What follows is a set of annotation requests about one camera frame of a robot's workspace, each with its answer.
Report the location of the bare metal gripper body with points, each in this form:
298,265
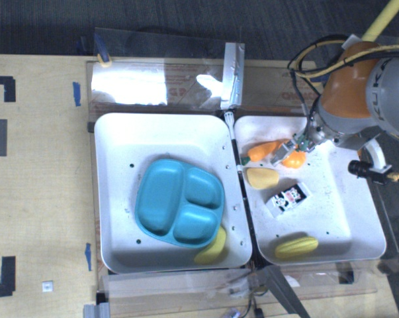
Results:
341,139

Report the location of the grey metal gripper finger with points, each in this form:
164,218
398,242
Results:
280,153

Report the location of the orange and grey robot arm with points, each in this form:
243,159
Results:
351,91

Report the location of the orange carrot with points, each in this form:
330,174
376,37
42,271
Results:
263,150

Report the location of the orange round fruit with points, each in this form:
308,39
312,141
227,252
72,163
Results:
295,160

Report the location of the yellow rounded toy food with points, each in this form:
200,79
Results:
260,178

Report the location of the white cow print carton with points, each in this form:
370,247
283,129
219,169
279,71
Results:
286,200

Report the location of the white plastic tray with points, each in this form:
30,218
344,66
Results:
338,207
119,164

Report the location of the yellow corn cob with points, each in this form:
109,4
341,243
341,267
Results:
296,247

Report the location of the yellow banana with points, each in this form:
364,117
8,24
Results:
210,252

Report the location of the blue divided plate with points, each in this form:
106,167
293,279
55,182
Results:
162,197

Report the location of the black cylinder on white bracket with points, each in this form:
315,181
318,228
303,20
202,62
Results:
361,168

